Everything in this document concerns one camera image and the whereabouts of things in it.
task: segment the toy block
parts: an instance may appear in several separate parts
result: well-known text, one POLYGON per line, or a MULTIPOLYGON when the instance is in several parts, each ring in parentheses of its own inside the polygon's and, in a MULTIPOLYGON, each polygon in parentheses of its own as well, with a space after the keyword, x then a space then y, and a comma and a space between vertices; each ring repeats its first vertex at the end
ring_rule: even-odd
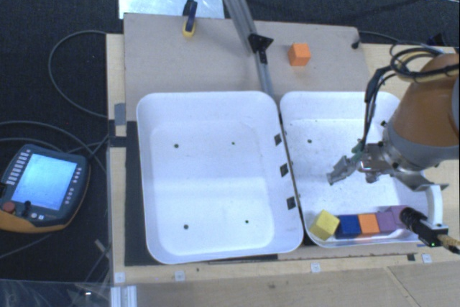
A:
POLYGON ((385 212, 390 212, 393 214, 393 219, 398 228, 405 229, 404 223, 400 219, 401 211, 404 210, 407 206, 406 205, 397 205, 397 206, 390 206, 385 212))
POLYGON ((339 219, 337 217, 326 210, 322 210, 322 212, 316 216, 312 226, 310 226, 310 232, 325 241, 334 234, 338 225, 339 219))
POLYGON ((381 234, 391 234, 398 229, 391 212, 377 212, 375 216, 377 217, 381 234))
POLYGON ((337 239, 356 238, 361 234, 357 215, 340 215, 338 218, 340 224, 336 231, 337 239))
POLYGON ((375 214, 360 214, 358 215, 358 220, 361 227, 361 235, 363 237, 370 237, 380 233, 375 214))
POLYGON ((308 63, 311 58, 308 44, 292 44, 287 52, 289 63, 293 67, 302 67, 308 63))

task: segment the black carpet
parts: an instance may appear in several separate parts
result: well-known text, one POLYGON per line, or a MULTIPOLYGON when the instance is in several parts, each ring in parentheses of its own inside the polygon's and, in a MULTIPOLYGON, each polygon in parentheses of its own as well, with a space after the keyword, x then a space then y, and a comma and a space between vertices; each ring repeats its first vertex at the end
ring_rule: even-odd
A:
MULTIPOLYGON (((340 24, 426 42, 442 33, 459 45, 459 5, 441 0, 247 0, 255 19, 340 24)), ((71 32, 121 32, 118 0, 0 0, 0 122, 39 121, 99 142, 108 133, 105 119, 70 106, 52 87, 47 58, 53 45, 71 32)), ((363 36, 367 42, 386 40, 363 36)), ((105 44, 100 35, 66 42, 56 53, 53 73, 69 97, 105 114, 105 44)), ((60 133, 27 124, 0 127, 0 139, 31 137, 71 150, 78 144, 60 133)), ((0 141, 0 171, 24 142, 0 141)), ((105 162, 105 148, 98 153, 105 162)), ((64 231, 43 235, 0 232, 0 278, 97 281, 108 270, 94 242, 109 245, 106 176, 93 162, 87 197, 64 231), (32 247, 10 254, 32 242, 32 247)))

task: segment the purple cube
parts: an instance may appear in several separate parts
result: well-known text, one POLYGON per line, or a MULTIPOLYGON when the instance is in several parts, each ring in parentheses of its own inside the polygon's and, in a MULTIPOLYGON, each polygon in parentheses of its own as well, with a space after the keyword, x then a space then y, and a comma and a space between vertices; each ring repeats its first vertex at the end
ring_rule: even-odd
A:
POLYGON ((391 212, 377 212, 375 216, 377 217, 381 234, 391 234, 398 229, 391 212))
POLYGON ((405 228, 405 225, 403 222, 400 220, 400 214, 401 211, 404 210, 407 205, 397 205, 397 206, 390 206, 388 209, 385 210, 385 212, 390 212, 393 214, 393 219, 395 220, 395 223, 398 228, 405 228))

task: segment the orange cube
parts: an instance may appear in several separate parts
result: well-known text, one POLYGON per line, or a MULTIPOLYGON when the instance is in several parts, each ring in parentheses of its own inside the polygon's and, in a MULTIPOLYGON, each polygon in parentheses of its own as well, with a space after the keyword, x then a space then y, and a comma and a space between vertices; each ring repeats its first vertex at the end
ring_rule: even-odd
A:
POLYGON ((380 233, 379 223, 375 214, 360 214, 358 215, 358 220, 362 237, 370 237, 380 233))
POLYGON ((287 56, 289 57, 289 63, 293 67, 304 66, 311 58, 310 48, 308 44, 292 44, 287 56))

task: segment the empty white tray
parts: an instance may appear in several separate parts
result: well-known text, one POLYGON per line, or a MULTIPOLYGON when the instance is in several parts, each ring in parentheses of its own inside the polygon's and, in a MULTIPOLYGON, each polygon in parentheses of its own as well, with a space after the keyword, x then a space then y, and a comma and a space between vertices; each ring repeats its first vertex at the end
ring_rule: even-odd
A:
POLYGON ((303 225, 275 102, 153 93, 137 106, 145 231, 165 264, 289 252, 303 225))
MULTIPOLYGON (((399 101, 389 93, 380 92, 369 132, 368 142, 382 139, 382 121, 388 121, 399 101)), ((309 232, 316 215, 327 210, 334 215, 362 214, 384 211, 391 205, 407 205, 428 213, 425 192, 412 192, 400 181, 382 175, 368 184, 364 173, 329 185, 326 173, 362 137, 364 127, 364 94, 354 92, 290 92, 280 102, 287 148, 293 164, 295 184, 308 236, 322 247, 342 247, 358 244, 414 242, 417 236, 408 230, 390 235, 323 241, 309 232)), ((440 188, 433 188, 440 196, 440 188)), ((434 209, 442 214, 442 207, 434 209)))

